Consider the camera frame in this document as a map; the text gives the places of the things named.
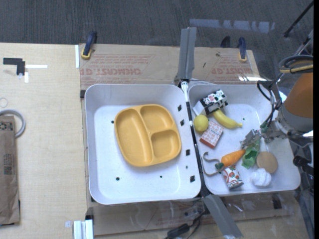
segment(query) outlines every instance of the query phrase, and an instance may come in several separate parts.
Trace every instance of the carrot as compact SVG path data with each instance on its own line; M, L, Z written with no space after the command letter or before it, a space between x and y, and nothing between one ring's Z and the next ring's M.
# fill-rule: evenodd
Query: carrot
M224 167L231 166L235 164L244 154L246 150L240 149L234 152L228 153L227 155L223 156L220 160L220 163L215 164L215 167L218 170L221 170Z

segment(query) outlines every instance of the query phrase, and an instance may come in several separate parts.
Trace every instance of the beige tabletop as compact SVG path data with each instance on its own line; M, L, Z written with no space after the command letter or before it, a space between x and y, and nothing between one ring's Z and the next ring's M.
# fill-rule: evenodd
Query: beige tabletop
M8 101L5 109L18 110L26 121L25 132L16 139L20 222L1 227L0 237L71 239L72 223L84 220L89 202L75 45L0 43L0 53L2 57L22 58L26 65L47 66L28 68L26 83L24 77L16 75L16 66L0 64L0 98ZM263 210L255 208L249 219L234 217L245 238L307 237L293 192L282 196L282 215L272 212L260 219ZM153 230L101 238L162 239L166 233ZM223 235L216 224L208 224L193 238L222 239Z

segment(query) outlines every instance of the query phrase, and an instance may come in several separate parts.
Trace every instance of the wooden disc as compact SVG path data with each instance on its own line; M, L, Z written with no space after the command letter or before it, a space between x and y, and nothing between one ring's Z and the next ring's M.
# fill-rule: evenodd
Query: wooden disc
M277 158L267 151L258 154L256 163L259 168L264 168L269 173L274 173L278 168Z

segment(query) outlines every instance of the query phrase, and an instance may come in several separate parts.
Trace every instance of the banana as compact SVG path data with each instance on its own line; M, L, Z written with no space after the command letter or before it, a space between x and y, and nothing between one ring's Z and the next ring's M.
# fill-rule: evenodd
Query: banana
M233 119L227 117L221 109L214 111L213 113L214 118L224 127L226 128L235 128L235 127L242 127L242 123L238 123Z

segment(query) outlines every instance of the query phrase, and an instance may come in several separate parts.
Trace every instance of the lemon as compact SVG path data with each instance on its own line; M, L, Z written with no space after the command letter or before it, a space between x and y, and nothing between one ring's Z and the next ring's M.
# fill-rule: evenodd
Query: lemon
M198 132L203 132L208 128L208 118L205 115L197 115L193 121L194 128Z

